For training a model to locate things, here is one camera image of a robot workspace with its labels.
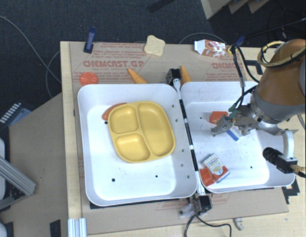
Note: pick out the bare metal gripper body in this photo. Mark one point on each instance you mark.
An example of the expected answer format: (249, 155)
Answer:
(245, 117)

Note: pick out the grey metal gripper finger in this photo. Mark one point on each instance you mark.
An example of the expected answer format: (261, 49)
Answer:
(246, 130)
(220, 127)

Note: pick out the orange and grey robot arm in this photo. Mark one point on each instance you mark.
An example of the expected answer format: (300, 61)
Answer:
(279, 88)

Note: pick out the blue and white packet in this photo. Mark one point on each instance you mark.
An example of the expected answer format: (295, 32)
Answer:
(235, 133)

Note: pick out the white plastic tray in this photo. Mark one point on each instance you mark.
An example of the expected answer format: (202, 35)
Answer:
(241, 157)
(133, 181)

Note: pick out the thin black and white rod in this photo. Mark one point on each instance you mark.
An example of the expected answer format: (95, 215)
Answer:
(190, 137)

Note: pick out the white yellow and blue carton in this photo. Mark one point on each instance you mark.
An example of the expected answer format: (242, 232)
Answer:
(216, 168)

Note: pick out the orange flat packet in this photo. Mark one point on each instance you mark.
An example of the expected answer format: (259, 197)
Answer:
(206, 178)

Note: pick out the orange carrot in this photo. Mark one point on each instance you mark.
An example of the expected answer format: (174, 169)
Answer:
(136, 77)
(185, 75)

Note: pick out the white and orange milk carton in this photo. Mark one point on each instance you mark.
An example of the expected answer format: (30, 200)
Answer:
(211, 48)

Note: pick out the yellow divided plate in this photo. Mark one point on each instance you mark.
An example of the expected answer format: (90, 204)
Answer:
(143, 130)

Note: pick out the beige bread slice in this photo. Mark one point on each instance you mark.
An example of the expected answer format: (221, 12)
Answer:
(154, 46)

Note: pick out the orange sausage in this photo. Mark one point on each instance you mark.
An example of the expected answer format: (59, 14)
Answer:
(107, 113)

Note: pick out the brown cardboard board red print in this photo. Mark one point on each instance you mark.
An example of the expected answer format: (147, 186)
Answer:
(113, 65)

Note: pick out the orange round disc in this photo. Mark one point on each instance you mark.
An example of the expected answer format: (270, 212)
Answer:
(88, 78)

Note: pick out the black cylinder on white bracket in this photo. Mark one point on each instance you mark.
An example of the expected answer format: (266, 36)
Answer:
(287, 163)

